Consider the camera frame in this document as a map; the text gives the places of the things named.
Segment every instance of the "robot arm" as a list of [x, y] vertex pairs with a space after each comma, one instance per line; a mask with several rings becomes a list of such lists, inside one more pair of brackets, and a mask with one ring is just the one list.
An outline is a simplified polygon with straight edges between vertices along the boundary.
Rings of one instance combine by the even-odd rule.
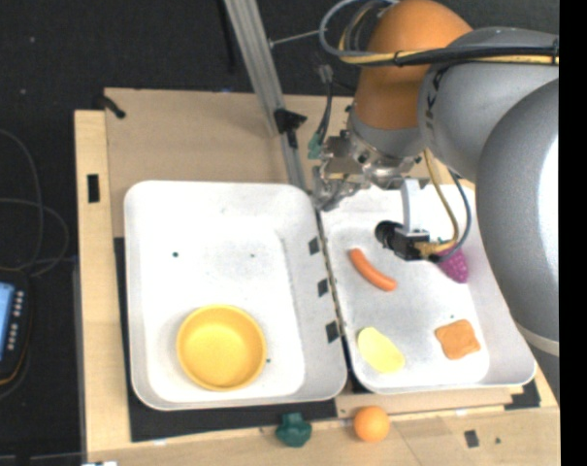
[[407, 190], [425, 149], [475, 183], [490, 265], [560, 402], [558, 37], [472, 30], [438, 3], [404, 0], [383, 11], [366, 52], [339, 56], [369, 67], [347, 130], [321, 146], [315, 206], [371, 184]]

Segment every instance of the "orange ball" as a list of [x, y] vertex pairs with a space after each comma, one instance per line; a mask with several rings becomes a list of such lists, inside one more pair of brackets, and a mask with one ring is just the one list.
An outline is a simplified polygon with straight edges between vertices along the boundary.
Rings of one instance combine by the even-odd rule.
[[365, 442], [381, 442], [390, 431], [390, 418], [379, 406], [362, 408], [353, 419], [353, 429]]

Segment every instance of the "black floor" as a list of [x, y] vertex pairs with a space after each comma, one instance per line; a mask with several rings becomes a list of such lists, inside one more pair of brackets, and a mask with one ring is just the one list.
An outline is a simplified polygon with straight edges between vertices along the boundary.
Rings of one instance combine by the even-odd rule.
[[[273, 40], [312, 31], [339, 0], [257, 0]], [[559, 32], [560, 0], [438, 0], [474, 28], [507, 25]], [[311, 67], [314, 40], [275, 49], [285, 93], [322, 94]], [[0, 128], [30, 150], [45, 205], [70, 230], [76, 257], [77, 213], [72, 114], [93, 107], [106, 86], [250, 91], [240, 55], [230, 68], [217, 0], [0, 0]], [[344, 82], [355, 73], [339, 68]], [[32, 200], [26, 158], [0, 135], [0, 197]], [[0, 204], [0, 264], [27, 260], [37, 219], [26, 206]], [[62, 247], [47, 215], [41, 257]], [[81, 447], [75, 356], [73, 264], [33, 279], [37, 302], [23, 381], [0, 399], [0, 455], [78, 451]]]

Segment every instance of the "yellow bowl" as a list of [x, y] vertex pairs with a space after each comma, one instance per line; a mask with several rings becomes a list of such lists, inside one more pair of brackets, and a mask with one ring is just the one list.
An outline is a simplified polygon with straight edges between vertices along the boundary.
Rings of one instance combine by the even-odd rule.
[[182, 323], [177, 356], [192, 381], [209, 390], [228, 391], [256, 380], [265, 366], [267, 347], [263, 331], [248, 313], [211, 305]]

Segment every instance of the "white tray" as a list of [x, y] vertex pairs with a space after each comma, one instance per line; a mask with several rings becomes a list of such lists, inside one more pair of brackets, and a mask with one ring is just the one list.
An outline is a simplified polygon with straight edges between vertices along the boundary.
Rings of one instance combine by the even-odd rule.
[[[463, 230], [463, 200], [454, 185], [442, 188]], [[470, 269], [467, 283], [454, 282], [430, 262], [405, 262], [375, 238], [379, 222], [403, 222], [398, 190], [372, 187], [344, 199], [337, 209], [321, 213], [353, 371], [373, 392], [523, 384], [535, 374], [535, 360], [512, 321], [484, 253], [473, 192], [466, 191], [473, 212], [472, 229], [463, 246]], [[433, 240], [452, 237], [450, 220], [432, 185], [427, 185], [411, 205], [421, 213], [421, 224]], [[362, 249], [378, 270], [396, 279], [396, 290], [385, 292], [364, 280], [347, 256], [353, 248]], [[460, 318], [473, 325], [481, 350], [450, 360], [434, 331]], [[367, 326], [378, 329], [401, 350], [407, 361], [404, 369], [380, 374], [364, 360], [356, 338]]]
[[[159, 410], [324, 400], [346, 381], [342, 344], [310, 199], [285, 184], [142, 182], [124, 203], [131, 375]], [[259, 378], [215, 392], [177, 360], [193, 310], [230, 304], [251, 314], [268, 347]]]

